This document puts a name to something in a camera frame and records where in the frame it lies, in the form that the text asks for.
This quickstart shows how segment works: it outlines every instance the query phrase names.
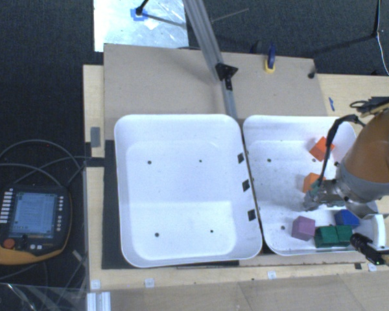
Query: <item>blue object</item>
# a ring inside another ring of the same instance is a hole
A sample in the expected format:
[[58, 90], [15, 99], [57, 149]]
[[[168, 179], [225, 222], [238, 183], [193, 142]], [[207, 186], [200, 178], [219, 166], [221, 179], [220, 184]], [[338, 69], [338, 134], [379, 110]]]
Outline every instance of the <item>blue object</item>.
[[145, 14], [147, 14], [145, 9], [143, 9], [143, 13], [140, 16], [136, 14], [136, 8], [130, 9], [130, 15], [134, 21], [144, 21], [145, 19], [148, 19]]
[[340, 210], [335, 214], [336, 225], [350, 225], [356, 228], [360, 225], [359, 218], [349, 210]]
[[268, 68], [273, 69], [275, 64], [275, 45], [271, 43], [268, 50]]
[[335, 111], [335, 107], [333, 106], [333, 99], [329, 97], [329, 101], [330, 101], [330, 107], [333, 111]]

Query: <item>green block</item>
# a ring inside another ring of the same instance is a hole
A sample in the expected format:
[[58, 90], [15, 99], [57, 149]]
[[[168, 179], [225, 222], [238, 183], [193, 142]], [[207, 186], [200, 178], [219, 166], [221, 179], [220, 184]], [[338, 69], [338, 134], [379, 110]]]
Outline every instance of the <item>green block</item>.
[[317, 248], [331, 248], [339, 243], [336, 227], [327, 225], [316, 228], [314, 236]]
[[340, 246], [349, 246], [350, 238], [353, 234], [353, 230], [351, 230], [350, 225], [337, 225], [336, 226], [338, 244]]

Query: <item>orange block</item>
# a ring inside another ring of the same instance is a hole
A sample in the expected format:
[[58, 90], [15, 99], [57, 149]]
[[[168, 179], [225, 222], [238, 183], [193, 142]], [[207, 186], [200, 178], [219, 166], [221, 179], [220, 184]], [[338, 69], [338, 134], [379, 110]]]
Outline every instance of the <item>orange block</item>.
[[[313, 148], [310, 150], [310, 153], [319, 161], [324, 160], [324, 155], [325, 155], [325, 142], [327, 139], [325, 137], [320, 138], [320, 140], [313, 146]], [[335, 148], [334, 144], [331, 144], [330, 146], [330, 151], [333, 151]]]
[[304, 179], [303, 192], [306, 193], [308, 190], [311, 190], [311, 185], [320, 177], [319, 174], [310, 173]]

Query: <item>beige tabletop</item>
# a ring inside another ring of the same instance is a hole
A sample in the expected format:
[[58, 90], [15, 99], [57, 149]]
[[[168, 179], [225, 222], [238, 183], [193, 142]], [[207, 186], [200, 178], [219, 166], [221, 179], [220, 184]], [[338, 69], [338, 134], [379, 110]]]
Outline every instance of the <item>beige tabletop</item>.
[[[121, 54], [127, 53], [134, 57], [135, 54], [143, 52], [144, 55], [147, 55], [151, 49], [136, 49], [135, 47], [121, 47]], [[158, 49], [152, 49], [153, 53], [158, 54]], [[174, 59], [173, 64], [179, 64], [178, 59], [182, 57], [182, 54], [178, 50], [169, 50], [167, 51], [167, 56], [169, 59]], [[237, 56], [239, 56], [239, 64], [243, 68], [242, 74], [240, 74], [240, 79], [237, 81], [234, 90], [236, 91], [236, 96], [241, 98], [244, 94], [243, 99], [241, 100], [242, 104], [240, 105], [240, 117], [248, 116], [248, 102], [251, 102], [251, 112], [256, 114], [265, 114], [269, 110], [269, 113], [266, 114], [275, 114], [276, 112], [281, 112], [284, 115], [329, 115], [329, 116], [341, 116], [348, 113], [354, 113], [349, 108], [349, 103], [360, 100], [367, 99], [372, 96], [389, 96], [389, 77], [380, 77], [380, 76], [349, 76], [349, 75], [316, 75], [315, 78], [309, 79], [308, 73], [314, 68], [312, 60], [308, 59], [297, 59], [297, 58], [281, 58], [277, 62], [277, 71], [284, 70], [290, 71], [289, 76], [282, 77], [282, 75], [271, 75], [274, 79], [269, 78], [270, 75], [266, 75], [265, 72], [260, 68], [256, 67], [258, 58], [257, 56], [252, 56], [250, 54], [233, 54], [233, 53], [224, 53], [224, 59], [230, 61], [232, 64], [237, 63]], [[187, 51], [184, 53], [185, 64], [197, 66], [195, 70], [207, 77], [203, 69], [199, 67], [199, 61], [202, 57], [199, 55], [199, 52]], [[127, 108], [132, 111], [136, 105], [141, 104], [141, 88], [140, 86], [147, 86], [144, 83], [144, 80], [141, 77], [140, 82], [133, 80], [131, 87], [122, 88], [116, 85], [117, 88], [113, 88], [109, 82], [118, 79], [115, 74], [113, 74], [112, 69], [115, 69], [115, 66], [112, 64], [112, 60], [109, 60], [109, 65], [105, 65], [105, 71], [103, 66], [94, 66], [86, 65], [84, 66], [84, 115], [85, 115], [85, 137], [86, 141], [91, 141], [91, 128], [99, 128], [99, 137], [100, 140], [97, 142], [97, 146], [92, 147], [92, 156], [94, 157], [103, 157], [104, 156], [104, 141], [105, 139], [110, 139], [112, 137], [112, 131], [107, 131], [107, 128], [112, 128], [112, 121], [115, 120], [116, 116], [118, 118], [121, 115], [127, 114]], [[251, 64], [250, 69], [248, 69], [248, 61]], [[128, 63], [128, 68], [133, 69], [137, 66], [130, 65]], [[173, 70], [170, 69], [167, 71], [166, 75], [158, 77], [158, 84], [156, 88], [162, 88], [163, 91], [167, 91], [167, 82], [170, 82], [170, 79], [173, 82], [182, 82], [182, 79], [185, 78], [185, 73], [189, 69], [182, 67], [178, 70], [178, 73], [173, 74]], [[107, 78], [104, 73], [108, 73], [111, 76]], [[126, 72], [123, 72], [123, 78], [125, 84], [127, 84], [127, 77], [129, 78]], [[204, 78], [197, 77], [193, 74], [189, 77], [191, 82], [195, 85], [197, 82], [201, 82], [203, 85], [211, 86], [209, 81], [205, 82]], [[256, 85], [257, 82], [264, 82], [262, 85], [262, 90], [256, 91], [256, 89], [251, 89], [252, 86], [245, 84], [246, 82]], [[280, 96], [276, 100], [277, 107], [268, 108], [268, 97], [277, 96], [280, 93], [280, 88], [285, 96], [291, 91], [295, 91], [294, 96], [298, 98], [310, 97], [311, 101], [301, 100], [299, 103], [296, 101], [283, 100], [283, 96]], [[112, 97], [110, 94], [107, 94], [107, 91], [125, 91], [125, 94], [122, 94], [121, 97], [116, 98], [116, 103], [113, 103]], [[213, 105], [207, 107], [207, 113], [221, 113], [219, 111], [222, 109], [222, 105], [216, 100], [221, 100], [219, 94], [213, 94], [215, 100], [215, 107], [218, 111], [213, 111]], [[168, 112], [167, 109], [161, 109], [161, 107], [168, 107], [168, 110], [179, 110], [177, 102], [170, 102], [169, 100], [164, 103], [161, 101], [163, 97], [156, 97], [155, 105], [149, 101], [149, 93], [146, 93], [145, 100], [148, 107], [155, 107], [156, 110], [160, 110], [162, 113]], [[191, 107], [195, 107], [198, 111], [202, 112], [202, 108], [199, 108], [197, 105], [193, 106], [194, 100], [199, 100], [200, 102], [205, 100], [205, 98], [212, 98], [209, 93], [205, 92], [204, 96], [199, 95], [195, 99], [191, 99]], [[333, 105], [335, 111], [332, 110], [330, 100], [333, 100]], [[266, 103], [263, 107], [257, 105], [257, 102]], [[107, 107], [113, 109], [115, 112], [110, 110], [106, 111]], [[362, 271], [367, 273], [368, 267], [365, 263], [364, 257], [358, 253], [339, 253], [339, 254], [323, 254], [323, 255], [307, 255], [307, 256], [294, 256], [294, 257], [282, 257], [279, 255], [268, 255], [268, 256], [258, 256], [252, 260], [241, 261], [240, 266], [236, 268], [152, 268], [152, 269], [135, 269], [135, 270], [102, 270], [101, 261], [102, 261], [102, 206], [103, 206], [103, 177], [104, 169], [101, 167], [88, 167], [86, 169], [86, 214], [87, 214], [87, 242], [89, 249], [89, 281], [91, 283], [92, 290], [122, 290], [127, 288], [141, 288], [144, 287], [145, 279], [154, 279], [156, 286], [181, 286], [181, 285], [192, 285], [192, 284], [206, 284], [206, 283], [228, 283], [228, 282], [242, 282], [250, 280], [266, 280], [268, 279], [268, 272], [276, 273], [277, 278], [291, 278], [291, 277], [312, 277], [312, 276], [322, 276], [322, 275], [335, 275], [335, 274], [346, 274], [346, 273], [357, 273], [358, 270], [355, 269], [355, 262], [363, 262]], [[378, 206], [381, 212], [389, 213], [389, 197], [385, 197], [380, 202]], [[389, 217], [386, 219], [386, 231], [387, 231], [387, 241], [389, 246]], [[389, 271], [386, 267], [377, 268], [378, 271]]]

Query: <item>black carpet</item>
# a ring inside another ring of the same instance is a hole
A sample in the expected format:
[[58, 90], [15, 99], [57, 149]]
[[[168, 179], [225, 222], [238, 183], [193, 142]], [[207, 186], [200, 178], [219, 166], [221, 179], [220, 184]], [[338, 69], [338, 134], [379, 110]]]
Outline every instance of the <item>black carpet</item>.
[[[249, 52], [273, 42], [277, 54], [314, 58], [319, 73], [385, 75], [373, 30], [377, 0], [204, 0], [211, 19], [249, 8], [213, 24], [222, 51]], [[389, 69], [389, 0], [381, 8], [381, 40]], [[191, 46], [196, 40], [189, 30]], [[12, 143], [40, 138], [84, 155], [82, 66], [101, 64], [93, 52], [93, 0], [0, 0], [0, 152]], [[3, 160], [46, 163], [57, 151], [23, 147]], [[65, 163], [55, 175], [67, 181]], [[24, 173], [0, 170], [0, 188]], [[74, 227], [65, 253], [5, 282], [78, 286], [86, 256], [82, 182], [71, 192]], [[0, 267], [0, 277], [23, 267]]]

